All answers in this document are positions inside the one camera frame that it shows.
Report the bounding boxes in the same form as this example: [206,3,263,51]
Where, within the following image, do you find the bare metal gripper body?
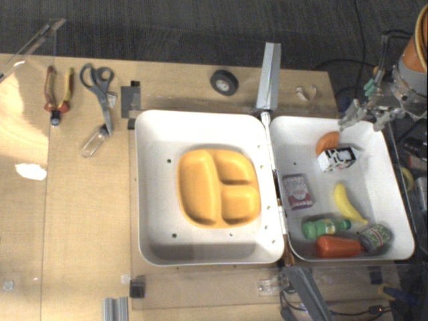
[366,78,428,122]

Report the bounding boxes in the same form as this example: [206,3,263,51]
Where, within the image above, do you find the orange toy sausage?
[315,131,340,156]

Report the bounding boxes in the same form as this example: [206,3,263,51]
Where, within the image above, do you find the white and black carton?
[316,145,362,173]

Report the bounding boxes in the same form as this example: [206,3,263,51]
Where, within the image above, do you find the white plastic tray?
[269,115,416,263]
[134,109,286,267]

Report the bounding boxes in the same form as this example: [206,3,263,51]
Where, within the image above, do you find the yellow banana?
[333,182,369,226]

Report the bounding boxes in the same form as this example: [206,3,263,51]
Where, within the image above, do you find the pink and white packet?
[282,173,314,211]

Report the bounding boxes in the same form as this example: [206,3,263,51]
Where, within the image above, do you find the green and white can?
[358,223,394,254]

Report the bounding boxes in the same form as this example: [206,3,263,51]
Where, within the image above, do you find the green plastic bottle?
[301,217,353,241]

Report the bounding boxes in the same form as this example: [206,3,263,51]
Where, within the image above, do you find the black tape roll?
[209,69,239,97]

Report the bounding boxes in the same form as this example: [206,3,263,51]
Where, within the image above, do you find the orange carrot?
[315,235,365,259]

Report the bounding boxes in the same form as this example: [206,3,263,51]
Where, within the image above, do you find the orange divided plate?
[177,148,262,229]

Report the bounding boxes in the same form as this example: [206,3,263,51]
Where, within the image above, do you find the grey scissors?
[79,62,116,137]

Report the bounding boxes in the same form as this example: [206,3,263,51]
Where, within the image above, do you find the small clear plastic bottle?
[80,125,110,159]

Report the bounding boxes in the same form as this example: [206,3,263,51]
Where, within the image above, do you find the red and yellow pliers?
[43,65,76,127]

